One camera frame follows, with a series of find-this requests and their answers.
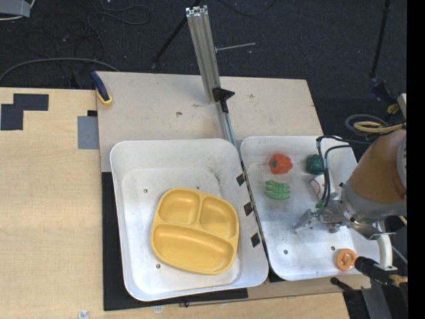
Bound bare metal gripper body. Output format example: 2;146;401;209
314;199;360;234

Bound white plastic tray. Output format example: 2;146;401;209
239;135;382;282
109;138;270;302

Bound green pea pods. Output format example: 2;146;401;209
264;179;292;201

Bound orange doughnut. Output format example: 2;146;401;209
335;248;359;272

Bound dark green toy vegetable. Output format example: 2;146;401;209
305;154;325;175

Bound orange bell pepper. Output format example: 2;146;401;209
268;153;294;175

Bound yellow divided plate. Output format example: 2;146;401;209
150;187;240;276

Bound pale wood board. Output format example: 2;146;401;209
95;70;372;301

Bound black cylinder on white bracket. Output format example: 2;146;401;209
353;220;398;280

